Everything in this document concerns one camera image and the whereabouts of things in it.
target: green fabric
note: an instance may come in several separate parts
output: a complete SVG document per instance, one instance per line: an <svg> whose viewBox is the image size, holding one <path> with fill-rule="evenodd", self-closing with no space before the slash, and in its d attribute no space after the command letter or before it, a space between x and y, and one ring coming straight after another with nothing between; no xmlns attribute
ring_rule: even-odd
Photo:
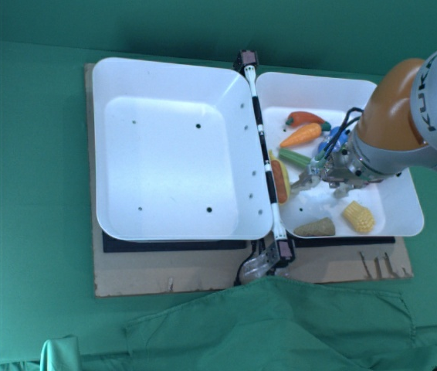
<svg viewBox="0 0 437 371"><path fill-rule="evenodd" d="M129 321L127 354L80 356L76 337L49 339L40 364L6 370L437 369L398 293L265 277Z"/></svg>
<svg viewBox="0 0 437 371"><path fill-rule="evenodd" d="M0 0L0 40L384 74L437 50L437 0Z"/></svg>
<svg viewBox="0 0 437 371"><path fill-rule="evenodd" d="M113 55L231 65L0 43L0 364L39 361L44 341L65 335L79 338L82 356L122 353L128 320L208 295L95 298L83 64ZM263 64L259 72L380 80ZM425 229L405 238L414 277L337 286L403 292L418 339L436 342L437 173L417 168L412 179L425 214Z"/></svg>

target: toy vegetable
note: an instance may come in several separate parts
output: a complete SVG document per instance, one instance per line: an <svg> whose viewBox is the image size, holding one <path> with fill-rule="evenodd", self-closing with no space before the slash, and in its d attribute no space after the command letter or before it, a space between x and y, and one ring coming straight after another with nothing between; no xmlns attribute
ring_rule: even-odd
<svg viewBox="0 0 437 371"><path fill-rule="evenodd" d="M310 157L306 157L305 155L289 150L288 148L281 148L279 150L279 158L283 159L284 161L291 162L295 166L302 169L306 168L311 162Z"/></svg>
<svg viewBox="0 0 437 371"><path fill-rule="evenodd" d="M292 128L297 128L302 124L310 124L312 122L317 122L318 124L328 124L328 122L316 114L309 113L308 111L294 111L287 117L286 125L289 125Z"/></svg>
<svg viewBox="0 0 437 371"><path fill-rule="evenodd" d="M356 201L349 203L342 215L351 223L357 232L367 233L373 230L375 224L373 213Z"/></svg>
<svg viewBox="0 0 437 371"><path fill-rule="evenodd" d="M322 131L329 131L329 127L330 124L318 124L317 122L303 125L301 128L296 129L288 138L282 141L282 143L280 143L280 147L291 147L312 141L318 138Z"/></svg>
<svg viewBox="0 0 437 371"><path fill-rule="evenodd" d="M275 182L275 190L277 193L277 202L283 205L289 200L290 183L289 173L287 173L286 166L273 156L269 150L270 164L272 166L273 181Z"/></svg>
<svg viewBox="0 0 437 371"><path fill-rule="evenodd" d="M299 237L332 237L335 235L334 222L325 217L312 223L298 226L294 233Z"/></svg>

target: toy bread slice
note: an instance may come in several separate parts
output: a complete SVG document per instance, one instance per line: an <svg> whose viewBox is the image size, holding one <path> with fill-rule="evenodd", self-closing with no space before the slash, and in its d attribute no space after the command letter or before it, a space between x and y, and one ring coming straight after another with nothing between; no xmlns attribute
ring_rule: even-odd
<svg viewBox="0 0 437 371"><path fill-rule="evenodd" d="M334 222L324 217L321 220L298 226L294 233L299 237L332 237L335 235Z"/></svg>
<svg viewBox="0 0 437 371"><path fill-rule="evenodd" d="M349 203L342 215L351 223L352 227L361 233L368 233L373 230L374 217L371 211L356 201Z"/></svg>

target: yellow corn cob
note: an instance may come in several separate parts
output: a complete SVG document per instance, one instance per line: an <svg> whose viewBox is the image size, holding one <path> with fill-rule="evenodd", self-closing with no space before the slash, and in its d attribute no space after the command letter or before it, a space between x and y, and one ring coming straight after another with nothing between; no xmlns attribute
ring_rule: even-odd
<svg viewBox="0 0 437 371"><path fill-rule="evenodd" d="M367 207L360 205L356 201L349 203L349 206L344 209L342 215L357 232L367 233L373 230L373 214Z"/></svg>

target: corn toy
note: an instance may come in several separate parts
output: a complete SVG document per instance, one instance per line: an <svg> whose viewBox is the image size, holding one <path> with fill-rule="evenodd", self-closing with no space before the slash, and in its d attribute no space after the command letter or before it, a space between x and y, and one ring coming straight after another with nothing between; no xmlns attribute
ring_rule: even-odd
<svg viewBox="0 0 437 371"><path fill-rule="evenodd" d="M342 215L351 223L354 230L360 233L368 233L373 230L375 221L371 211L356 201L349 203Z"/></svg>
<svg viewBox="0 0 437 371"><path fill-rule="evenodd" d="M277 200L279 201L279 205L283 205L289 200L289 174L287 173L286 166L279 159L273 156L272 150L269 150L268 153L270 157L270 164L272 166L273 181L275 182Z"/></svg>

